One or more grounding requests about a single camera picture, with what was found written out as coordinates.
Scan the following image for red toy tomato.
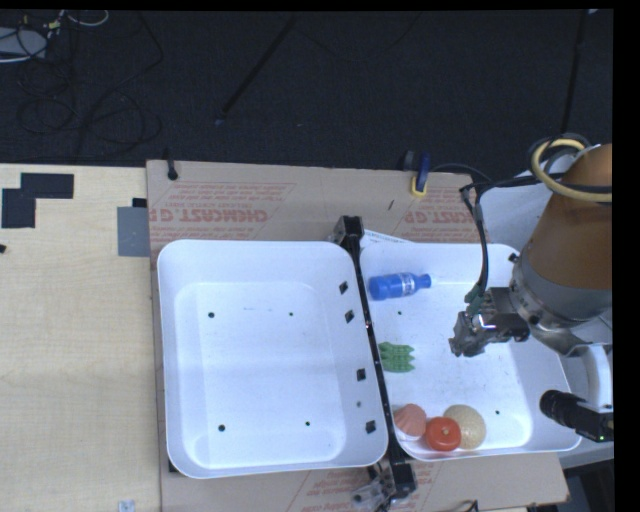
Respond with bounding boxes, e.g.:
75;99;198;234
424;416;463;453

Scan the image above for thin black rod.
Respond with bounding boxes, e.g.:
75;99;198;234
345;234;407;467

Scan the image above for black cylinder on white bracket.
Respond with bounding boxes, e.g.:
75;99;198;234
538;319;614;444

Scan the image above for pink toy shell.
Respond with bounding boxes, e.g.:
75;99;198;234
392;403;428;442

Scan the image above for brown cardboard board, red print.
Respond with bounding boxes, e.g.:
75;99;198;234
145;159;571;512

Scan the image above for white plastic tray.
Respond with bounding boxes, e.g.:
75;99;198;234
156;238;390;480
357;234;584;462

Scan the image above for green pea pods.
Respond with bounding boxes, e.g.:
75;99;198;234
377;341;417;374

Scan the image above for blue plastic bottle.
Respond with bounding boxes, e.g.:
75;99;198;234
368;271;433;302

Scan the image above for beige round toy bread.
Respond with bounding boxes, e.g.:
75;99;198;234
442;404;488;451

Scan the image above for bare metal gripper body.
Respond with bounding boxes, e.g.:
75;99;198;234
483;285;587;358

